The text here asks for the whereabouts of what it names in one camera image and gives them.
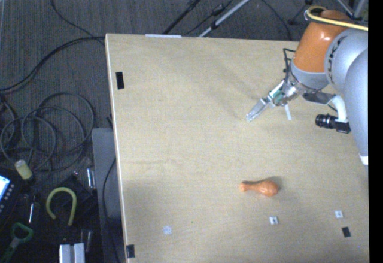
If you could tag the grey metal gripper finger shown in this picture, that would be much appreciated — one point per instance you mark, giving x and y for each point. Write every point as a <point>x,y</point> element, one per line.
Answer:
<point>256,108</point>
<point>261,111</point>

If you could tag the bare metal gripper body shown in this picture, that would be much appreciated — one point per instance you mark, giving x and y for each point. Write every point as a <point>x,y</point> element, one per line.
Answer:
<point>289,91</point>

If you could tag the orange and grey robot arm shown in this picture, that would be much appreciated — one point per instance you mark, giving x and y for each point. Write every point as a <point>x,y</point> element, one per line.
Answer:
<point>344,76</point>

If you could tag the pale wood board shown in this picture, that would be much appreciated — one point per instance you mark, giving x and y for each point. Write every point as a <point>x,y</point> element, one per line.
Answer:
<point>194,151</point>

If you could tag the orange toy chicken drumstick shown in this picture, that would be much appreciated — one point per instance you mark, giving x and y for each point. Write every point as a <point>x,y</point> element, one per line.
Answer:
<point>266,187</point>

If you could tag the yellow-green curved hook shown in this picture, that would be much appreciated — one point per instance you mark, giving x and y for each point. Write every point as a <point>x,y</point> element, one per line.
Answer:
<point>60,189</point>

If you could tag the pale yellow cylinder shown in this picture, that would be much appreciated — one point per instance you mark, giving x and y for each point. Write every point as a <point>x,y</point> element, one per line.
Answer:
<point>23,169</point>

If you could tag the black cylinder on white bracket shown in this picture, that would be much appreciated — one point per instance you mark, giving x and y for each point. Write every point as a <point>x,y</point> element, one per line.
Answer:
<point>327,121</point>

